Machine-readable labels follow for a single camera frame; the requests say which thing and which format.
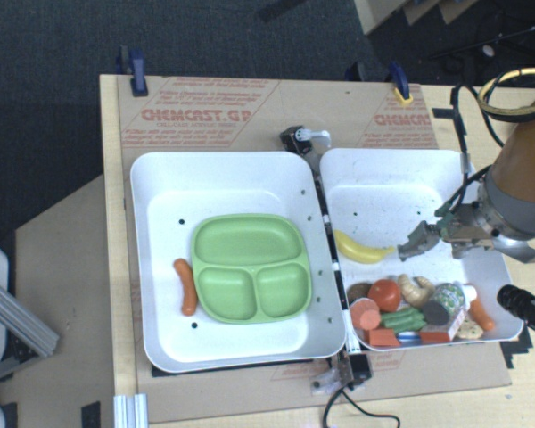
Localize red tomato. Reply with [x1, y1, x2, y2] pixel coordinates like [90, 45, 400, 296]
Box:
[366, 278, 403, 314]

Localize black block with thin wires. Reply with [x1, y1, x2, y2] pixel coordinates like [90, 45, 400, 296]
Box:
[346, 351, 375, 391]
[279, 125, 332, 154]

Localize yellow banana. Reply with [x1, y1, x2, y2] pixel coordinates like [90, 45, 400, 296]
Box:
[332, 228, 397, 266]

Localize brown potato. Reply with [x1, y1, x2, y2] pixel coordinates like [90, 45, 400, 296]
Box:
[346, 282, 374, 305]

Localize white plastic tray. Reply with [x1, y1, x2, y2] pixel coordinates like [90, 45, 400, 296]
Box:
[129, 151, 349, 375]
[318, 147, 525, 353]

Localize orange sausage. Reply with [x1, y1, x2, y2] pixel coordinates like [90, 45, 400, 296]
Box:
[173, 258, 199, 317]

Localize green printed can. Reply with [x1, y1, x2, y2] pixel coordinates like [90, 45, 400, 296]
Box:
[422, 282, 467, 327]

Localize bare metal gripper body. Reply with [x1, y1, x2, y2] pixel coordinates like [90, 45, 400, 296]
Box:
[435, 200, 503, 250]

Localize black cylinder on white bracket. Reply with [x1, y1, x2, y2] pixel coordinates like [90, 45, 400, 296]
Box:
[490, 233, 535, 336]

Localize orange block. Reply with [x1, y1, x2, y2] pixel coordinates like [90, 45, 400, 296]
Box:
[366, 327, 401, 349]

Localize orange and white carton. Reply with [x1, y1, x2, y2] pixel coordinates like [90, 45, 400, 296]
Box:
[418, 309, 467, 344]

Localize beige biscuit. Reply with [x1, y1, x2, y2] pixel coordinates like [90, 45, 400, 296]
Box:
[455, 318, 485, 342]

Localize beige ginger root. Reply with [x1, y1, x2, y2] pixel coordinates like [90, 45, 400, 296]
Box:
[397, 273, 437, 309]

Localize green beans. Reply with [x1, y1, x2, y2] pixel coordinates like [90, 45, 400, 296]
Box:
[379, 306, 428, 333]

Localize thin black and white rod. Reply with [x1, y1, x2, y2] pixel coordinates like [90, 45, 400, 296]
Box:
[303, 143, 357, 353]

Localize brown cardboard board red print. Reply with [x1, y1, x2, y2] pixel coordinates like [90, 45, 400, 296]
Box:
[115, 76, 525, 424]

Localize green divided plate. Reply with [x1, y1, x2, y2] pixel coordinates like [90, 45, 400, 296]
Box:
[190, 212, 314, 325]

